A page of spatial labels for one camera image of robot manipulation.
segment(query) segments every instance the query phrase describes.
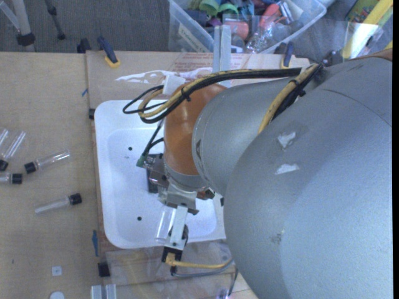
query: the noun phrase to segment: sticker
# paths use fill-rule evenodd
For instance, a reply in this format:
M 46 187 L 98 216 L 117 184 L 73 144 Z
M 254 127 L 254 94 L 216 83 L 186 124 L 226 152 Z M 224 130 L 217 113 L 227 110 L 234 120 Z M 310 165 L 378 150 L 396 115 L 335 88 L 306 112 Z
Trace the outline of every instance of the sticker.
M 275 175 L 280 175 L 284 173 L 289 173 L 293 171 L 297 171 L 299 169 L 299 166 L 297 164 L 283 164 L 281 165 L 277 171 L 275 172 Z
M 179 25 L 179 35 L 197 52 L 210 52 L 184 25 Z

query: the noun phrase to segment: metal bracket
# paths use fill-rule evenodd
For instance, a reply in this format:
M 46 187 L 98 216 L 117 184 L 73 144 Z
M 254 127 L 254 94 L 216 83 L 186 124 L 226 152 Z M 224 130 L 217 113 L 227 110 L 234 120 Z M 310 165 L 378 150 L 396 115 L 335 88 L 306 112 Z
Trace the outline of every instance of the metal bracket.
M 91 299 L 117 299 L 117 286 L 115 284 L 92 286 L 90 291 Z
M 145 161 L 145 168 L 150 169 L 150 177 L 148 180 L 157 185 L 164 188 L 169 186 L 168 178 L 165 174 L 165 165 L 163 164 L 163 158 L 161 154 L 155 156 L 148 156 Z
M 187 207 L 190 214 L 196 215 L 199 210 L 195 206 L 197 192 L 185 192 L 178 189 L 174 185 L 169 185 L 166 195 L 166 205 L 178 208 L 179 206 Z
M 173 226 L 171 230 L 171 235 L 168 235 L 166 239 L 165 247 L 174 248 L 178 250 L 183 250 L 188 236 L 184 234 L 186 217 L 188 213 L 188 208 L 184 206 L 178 206 L 175 214 L 175 220 L 173 221 Z
M 231 61 L 231 28 L 229 26 L 216 26 L 214 28 L 213 69 L 212 73 L 230 70 Z M 230 87 L 230 81 L 219 84 Z

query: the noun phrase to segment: yellow cable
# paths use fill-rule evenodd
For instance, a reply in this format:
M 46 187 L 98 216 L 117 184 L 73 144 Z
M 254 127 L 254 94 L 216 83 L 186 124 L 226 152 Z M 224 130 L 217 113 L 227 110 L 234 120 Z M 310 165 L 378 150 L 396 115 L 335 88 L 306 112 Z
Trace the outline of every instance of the yellow cable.
M 254 71 L 265 71 L 265 70 L 264 70 L 264 69 L 238 69 L 238 70 L 229 70 L 229 71 L 215 72 L 215 73 L 206 75 L 206 76 L 204 76 L 204 77 L 198 78 L 198 79 L 196 79 L 195 81 L 192 81 L 192 82 L 190 82 L 190 83 L 187 83 L 187 84 L 181 89 L 181 92 L 182 92 L 182 93 L 186 93 L 186 92 L 190 91 L 193 87 L 195 87 L 197 84 L 201 83 L 201 82 L 204 81 L 204 80 L 207 80 L 207 79 L 209 79 L 209 78 L 212 78 L 212 77 L 217 77 L 217 76 L 220 76 L 220 75 L 222 75 L 222 76 L 223 76 L 223 75 L 231 75 L 231 74 L 235 74 L 235 73 L 237 73 L 237 72 L 240 72 L 240 73 L 244 73 L 244 72 L 253 73 Z M 144 108 L 145 108 L 145 105 L 147 105 L 148 102 L 149 102 L 151 99 L 155 98 L 157 95 L 159 95 L 159 94 L 161 94 L 161 93 L 162 93 L 162 90 L 158 90 L 158 91 L 152 93 L 151 95 L 149 95 L 148 97 L 146 97 L 146 98 L 141 102 L 141 104 L 139 104 L 138 109 L 139 109 L 139 110 L 144 109 Z M 157 114 L 163 112 L 163 111 L 166 110 L 167 108 L 171 107 L 172 104 L 174 104 L 175 102 L 177 102 L 177 101 L 179 100 L 180 97 L 181 97 L 181 93 L 180 93 L 180 92 L 177 92 L 177 93 L 175 93 L 174 95 L 172 95 L 172 96 L 169 98 L 169 100 L 167 100 L 163 105 L 160 105 L 158 108 L 154 109 L 153 111 L 147 112 L 147 113 L 139 112 L 138 114 L 139 114 L 140 117 L 142 117 L 142 118 L 148 118 L 148 117 L 151 117 L 151 116 L 155 116 L 155 115 L 157 115 Z
M 318 64 L 312 64 L 310 67 L 307 67 L 306 70 L 304 70 L 301 74 L 299 74 L 294 81 L 289 82 L 280 91 L 280 93 L 270 104 L 269 108 L 266 111 L 266 114 L 263 116 L 261 125 L 259 126 L 259 129 L 257 131 L 258 134 L 260 134 L 260 132 L 263 131 L 264 128 L 271 122 L 274 114 L 276 114 L 276 111 L 280 107 L 281 103 L 288 96 L 288 94 L 290 94 L 293 91 L 293 89 L 295 89 L 297 83 L 302 83 L 317 67 Z
M 190 268 L 202 268 L 202 269 L 220 269 L 227 266 L 230 263 L 230 261 L 225 263 L 219 263 L 217 265 L 204 265 L 202 263 L 179 262 L 175 260 L 175 254 L 169 253 L 166 256 L 165 263 L 167 263 L 172 267 L 178 266 L 178 267 L 190 267 Z

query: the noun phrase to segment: white tray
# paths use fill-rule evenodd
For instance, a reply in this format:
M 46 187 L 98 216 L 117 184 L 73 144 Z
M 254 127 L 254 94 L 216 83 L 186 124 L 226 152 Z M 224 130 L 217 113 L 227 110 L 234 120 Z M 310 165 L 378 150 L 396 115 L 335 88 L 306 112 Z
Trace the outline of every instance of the white tray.
M 165 206 L 147 189 L 147 172 L 136 162 L 156 124 L 146 124 L 137 114 L 124 114 L 128 101 L 107 101 L 95 110 L 95 137 L 105 235 L 115 246 L 136 249 L 160 245 L 156 233 Z M 130 109 L 137 108 L 138 103 Z M 150 153 L 162 153 L 163 143 Z M 188 214 L 188 242 L 226 238 L 220 195 L 197 199 L 199 213 Z

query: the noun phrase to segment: glass vial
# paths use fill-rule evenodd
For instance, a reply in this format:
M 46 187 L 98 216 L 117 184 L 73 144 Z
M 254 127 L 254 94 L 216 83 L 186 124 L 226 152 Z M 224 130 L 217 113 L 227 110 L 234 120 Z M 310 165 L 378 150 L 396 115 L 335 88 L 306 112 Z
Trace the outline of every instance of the glass vial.
M 77 192 L 69 196 L 64 196 L 53 201 L 49 201 L 43 205 L 36 207 L 35 213 L 42 214 L 43 212 L 53 211 L 54 209 L 66 208 L 73 205 L 80 204 L 82 202 L 82 196 Z
M 7 169 L 10 159 L 21 146 L 25 135 L 24 131 L 16 131 L 13 135 L 8 136 L 8 139 L 4 140 L 4 143 L 0 146 L 0 171 Z
M 59 164 L 61 161 L 66 161 L 70 158 L 69 150 L 57 152 L 52 155 L 48 155 L 45 157 L 37 158 L 33 162 L 25 164 L 25 170 L 27 174 L 41 171 L 43 169 L 48 168 L 49 166 Z
M 0 184 L 22 184 L 22 174 L 1 172 Z

